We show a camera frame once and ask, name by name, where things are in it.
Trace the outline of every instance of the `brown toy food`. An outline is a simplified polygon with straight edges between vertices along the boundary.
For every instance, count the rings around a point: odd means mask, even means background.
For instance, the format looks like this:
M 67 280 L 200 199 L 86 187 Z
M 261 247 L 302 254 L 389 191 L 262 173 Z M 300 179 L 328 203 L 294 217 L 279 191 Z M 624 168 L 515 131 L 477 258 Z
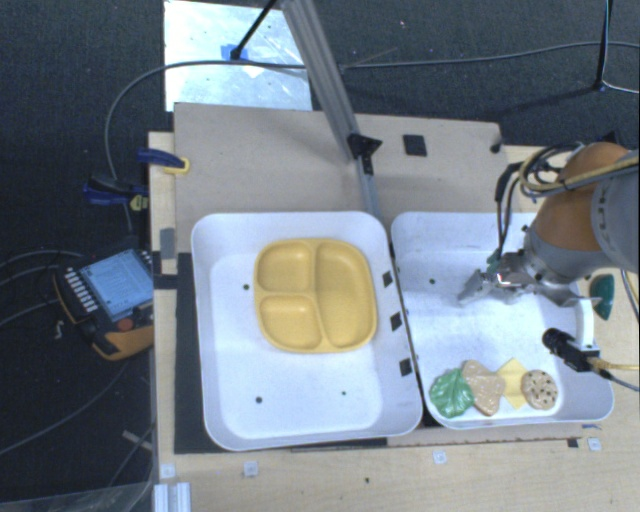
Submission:
M 522 394 L 534 409 L 551 409 L 558 399 L 558 386 L 542 370 L 531 370 L 522 377 Z
M 473 405 L 476 409 L 485 416 L 493 416 L 497 413 L 500 408 L 500 397 L 506 387 L 505 380 L 474 360 L 464 363 L 462 376 L 473 392 L 475 397 Z

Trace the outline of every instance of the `yellow clamp pad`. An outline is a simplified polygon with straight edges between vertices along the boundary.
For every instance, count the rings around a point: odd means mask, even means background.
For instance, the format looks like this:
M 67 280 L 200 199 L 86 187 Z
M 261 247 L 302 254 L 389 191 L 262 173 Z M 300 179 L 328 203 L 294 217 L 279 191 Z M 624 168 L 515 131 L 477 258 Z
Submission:
M 189 159 L 184 157 L 180 157 L 180 160 L 184 162 L 184 167 L 182 169 L 179 167 L 163 167 L 162 169 L 166 174 L 187 174 L 191 168 L 191 163 L 189 162 Z

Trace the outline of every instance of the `yellow cheese slice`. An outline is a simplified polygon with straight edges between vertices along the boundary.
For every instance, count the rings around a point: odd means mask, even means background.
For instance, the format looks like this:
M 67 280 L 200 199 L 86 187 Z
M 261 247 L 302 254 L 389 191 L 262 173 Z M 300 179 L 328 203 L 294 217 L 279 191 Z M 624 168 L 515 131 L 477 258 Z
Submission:
M 496 373 L 502 376 L 506 383 L 504 397 L 514 409 L 520 409 L 527 403 L 521 390 L 522 376 L 527 373 L 527 369 L 520 364 L 520 361 L 512 357 Z

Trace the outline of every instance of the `wooden table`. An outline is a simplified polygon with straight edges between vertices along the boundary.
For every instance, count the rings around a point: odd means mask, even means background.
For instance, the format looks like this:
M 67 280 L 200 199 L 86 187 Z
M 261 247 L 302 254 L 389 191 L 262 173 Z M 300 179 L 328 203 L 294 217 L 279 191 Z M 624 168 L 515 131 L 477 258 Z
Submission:
M 393 131 L 399 118 L 359 116 L 361 127 Z M 411 119 L 412 131 L 427 121 Z M 233 130 L 236 127 L 226 126 Z M 455 130 L 456 125 L 443 126 Z M 150 145 L 173 150 L 174 136 L 152 133 Z M 502 158 L 519 161 L 534 148 L 505 147 Z M 392 155 L 376 160 L 380 183 L 393 178 Z M 494 175 L 469 176 L 467 186 L 490 190 Z M 176 227 L 176 177 L 151 166 L 151 213 L 154 251 L 159 251 L 160 230 Z M 452 193 L 450 197 L 461 194 Z M 442 209 L 465 205 L 441 198 Z M 516 208 L 531 209 L 527 201 Z M 172 258 L 162 261 L 162 271 L 175 273 Z M 434 436 L 378 449 L 294 451 L 288 449 L 247 453 L 176 455 L 174 436 L 174 364 L 176 353 L 176 291 L 155 291 L 155 389 L 158 415 L 160 482 L 189 482 L 192 509 L 197 511 L 354 511 L 354 510 L 634 510 L 640 502 L 640 414 L 638 395 L 615 387 L 612 414 L 596 425 L 567 427 L 567 436 L 522 427 L 520 434 L 448 441 Z M 616 275 L 615 307 L 608 322 L 596 320 L 596 337 L 603 357 L 615 362 L 638 360 L 638 325 Z M 638 375 L 625 372 L 638 383 Z M 518 438 L 536 439 L 517 442 Z M 578 447 L 566 437 L 577 437 Z M 594 450 L 599 442 L 601 449 Z M 420 446 L 402 446 L 419 444 Z M 444 452 L 445 463 L 435 455 Z M 244 464 L 257 462 L 255 477 L 244 475 Z

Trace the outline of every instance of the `black bracket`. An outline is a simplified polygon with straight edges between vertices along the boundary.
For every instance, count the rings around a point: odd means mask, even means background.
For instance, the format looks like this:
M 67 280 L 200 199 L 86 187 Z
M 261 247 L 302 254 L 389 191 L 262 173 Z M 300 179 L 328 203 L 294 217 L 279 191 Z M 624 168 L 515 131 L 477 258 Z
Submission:
M 381 140 L 365 137 L 359 133 L 352 133 L 347 137 L 347 144 L 353 158 L 362 158 L 362 167 L 365 174 L 373 176 L 373 163 L 371 162 L 371 155 L 382 145 Z

